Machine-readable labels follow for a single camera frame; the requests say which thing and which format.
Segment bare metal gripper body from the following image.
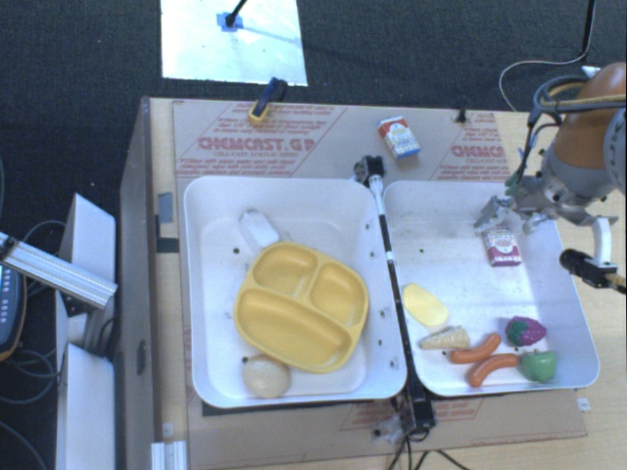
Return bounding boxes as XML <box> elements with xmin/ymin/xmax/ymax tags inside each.
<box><xmin>511</xmin><ymin>175</ymin><xmax>597</xmax><ymax>225</ymax></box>

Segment red and white carton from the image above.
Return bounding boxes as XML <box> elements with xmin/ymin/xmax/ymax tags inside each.
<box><xmin>481</xmin><ymin>226</ymin><xmax>523</xmax><ymax>268</ymax></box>

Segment white plastic tray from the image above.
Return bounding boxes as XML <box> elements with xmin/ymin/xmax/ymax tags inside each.
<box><xmin>183</xmin><ymin>174</ymin><xmax>409</xmax><ymax>409</ymax></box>
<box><xmin>382</xmin><ymin>179</ymin><xmax>602</xmax><ymax>398</ymax></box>

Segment purple grapes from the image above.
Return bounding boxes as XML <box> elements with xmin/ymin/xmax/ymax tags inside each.
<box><xmin>505</xmin><ymin>315</ymin><xmax>548</xmax><ymax>348</ymax></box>

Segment thin black and white rod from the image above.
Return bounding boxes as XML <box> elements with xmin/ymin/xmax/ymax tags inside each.
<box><xmin>367</xmin><ymin>173</ymin><xmax>418</xmax><ymax>400</ymax></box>

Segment yellow oval chip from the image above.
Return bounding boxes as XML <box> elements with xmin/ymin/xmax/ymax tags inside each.
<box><xmin>402</xmin><ymin>283</ymin><xmax>451</xmax><ymax>328</ymax></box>

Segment red white blue carton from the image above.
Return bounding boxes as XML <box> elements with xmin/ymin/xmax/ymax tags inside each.
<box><xmin>376</xmin><ymin>115</ymin><xmax>422</xmax><ymax>161</ymax></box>

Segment beige cone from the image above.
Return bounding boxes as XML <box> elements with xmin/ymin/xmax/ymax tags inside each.
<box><xmin>418</xmin><ymin>325</ymin><xmax>472</xmax><ymax>352</ymax></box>

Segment orange sausage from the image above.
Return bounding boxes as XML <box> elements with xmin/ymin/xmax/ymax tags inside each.
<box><xmin>449</xmin><ymin>332</ymin><xmax>503</xmax><ymax>365</ymax></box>
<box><xmin>467</xmin><ymin>352</ymin><xmax>520</xmax><ymax>389</ymax></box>

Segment green pepper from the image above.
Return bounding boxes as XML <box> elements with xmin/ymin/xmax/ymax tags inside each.
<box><xmin>518</xmin><ymin>349</ymin><xmax>558</xmax><ymax>383</ymax></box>

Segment brown cardboard board red print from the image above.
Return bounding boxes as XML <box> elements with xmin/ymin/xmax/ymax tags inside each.
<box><xmin>171</xmin><ymin>99</ymin><xmax>589</xmax><ymax>464</ymax></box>

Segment yellow divided plate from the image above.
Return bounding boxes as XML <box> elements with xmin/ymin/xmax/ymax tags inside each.
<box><xmin>233</xmin><ymin>241</ymin><xmax>370</xmax><ymax>375</ymax></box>

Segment white plastic bottle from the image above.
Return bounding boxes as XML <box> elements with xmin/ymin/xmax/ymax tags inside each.
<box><xmin>238</xmin><ymin>210</ymin><xmax>281</xmax><ymax>252</ymax></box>

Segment beige round bread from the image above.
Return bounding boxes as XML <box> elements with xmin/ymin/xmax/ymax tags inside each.
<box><xmin>241</xmin><ymin>353</ymin><xmax>292</xmax><ymax>400</ymax></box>

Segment black cylinder on white bracket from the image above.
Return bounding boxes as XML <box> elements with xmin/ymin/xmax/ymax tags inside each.
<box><xmin>559</xmin><ymin>215</ymin><xmax>620</xmax><ymax>289</ymax></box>

